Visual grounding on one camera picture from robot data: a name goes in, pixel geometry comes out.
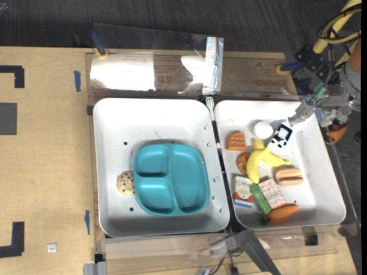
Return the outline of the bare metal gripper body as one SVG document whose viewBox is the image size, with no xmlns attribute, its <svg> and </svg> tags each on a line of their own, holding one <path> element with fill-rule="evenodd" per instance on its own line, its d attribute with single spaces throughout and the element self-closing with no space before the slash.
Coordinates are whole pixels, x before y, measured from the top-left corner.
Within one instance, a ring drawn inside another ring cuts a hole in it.
<svg viewBox="0 0 367 275">
<path fill-rule="evenodd" d="M 344 93 L 342 95 L 324 95 L 316 101 L 316 106 L 321 109 L 349 109 L 361 110 L 361 99 L 359 93 Z"/>
</svg>

